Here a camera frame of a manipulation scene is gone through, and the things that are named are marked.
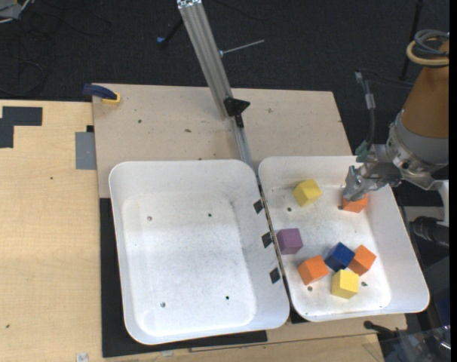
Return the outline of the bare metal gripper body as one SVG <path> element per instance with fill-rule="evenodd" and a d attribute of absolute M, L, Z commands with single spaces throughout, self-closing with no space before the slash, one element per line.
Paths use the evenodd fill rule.
<path fill-rule="evenodd" d="M 357 187 L 380 189 L 405 180 L 421 189 L 436 189 L 440 182 L 433 174 L 445 166 L 445 141 L 388 141 L 371 148 L 357 169 Z"/>

